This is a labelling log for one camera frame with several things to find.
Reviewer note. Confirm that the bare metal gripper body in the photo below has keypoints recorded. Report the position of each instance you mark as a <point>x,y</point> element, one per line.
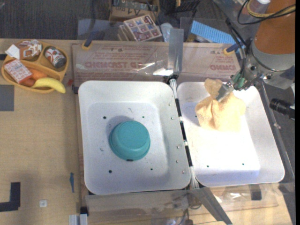
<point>257,76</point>

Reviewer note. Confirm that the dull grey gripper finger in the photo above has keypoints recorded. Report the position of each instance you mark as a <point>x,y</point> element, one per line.
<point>223,92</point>

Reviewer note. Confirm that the yellow cloth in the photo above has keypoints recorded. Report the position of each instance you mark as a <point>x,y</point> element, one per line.
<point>220,116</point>

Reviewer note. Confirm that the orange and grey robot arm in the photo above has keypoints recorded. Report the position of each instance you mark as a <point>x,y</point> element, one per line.
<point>276,32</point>

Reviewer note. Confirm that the thin black and white rod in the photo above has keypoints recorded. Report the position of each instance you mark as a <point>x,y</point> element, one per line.
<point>183,130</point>

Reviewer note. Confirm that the white plastic tray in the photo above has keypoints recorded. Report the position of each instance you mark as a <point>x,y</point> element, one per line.
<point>225,153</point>
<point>98,130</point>

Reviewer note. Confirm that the printed noughts and crosses box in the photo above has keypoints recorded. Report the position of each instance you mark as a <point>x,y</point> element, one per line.
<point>141,28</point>

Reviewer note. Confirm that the brown cardboard board red print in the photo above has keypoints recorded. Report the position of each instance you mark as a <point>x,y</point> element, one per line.
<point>122,64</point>

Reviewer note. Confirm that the teal bowl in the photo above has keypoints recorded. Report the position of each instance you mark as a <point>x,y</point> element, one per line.
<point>129,140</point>

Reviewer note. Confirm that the red and white can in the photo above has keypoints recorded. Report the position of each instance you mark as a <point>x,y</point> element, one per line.
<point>55,57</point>

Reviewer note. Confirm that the yellow banana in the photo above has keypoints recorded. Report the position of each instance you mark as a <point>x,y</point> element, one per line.
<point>50,83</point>

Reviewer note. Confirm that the orange divided plate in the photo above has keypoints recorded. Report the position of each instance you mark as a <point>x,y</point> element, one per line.
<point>44,65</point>

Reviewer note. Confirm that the orange carrot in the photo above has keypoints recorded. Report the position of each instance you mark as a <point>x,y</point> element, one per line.
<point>37,74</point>

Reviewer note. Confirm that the white and orange carton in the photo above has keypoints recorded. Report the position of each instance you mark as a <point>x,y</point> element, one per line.
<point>28,50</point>

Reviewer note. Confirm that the white and red packet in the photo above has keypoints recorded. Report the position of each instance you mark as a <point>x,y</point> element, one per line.
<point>17,70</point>

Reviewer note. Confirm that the black cylinder on white bracket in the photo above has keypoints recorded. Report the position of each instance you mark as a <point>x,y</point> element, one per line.
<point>280,106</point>

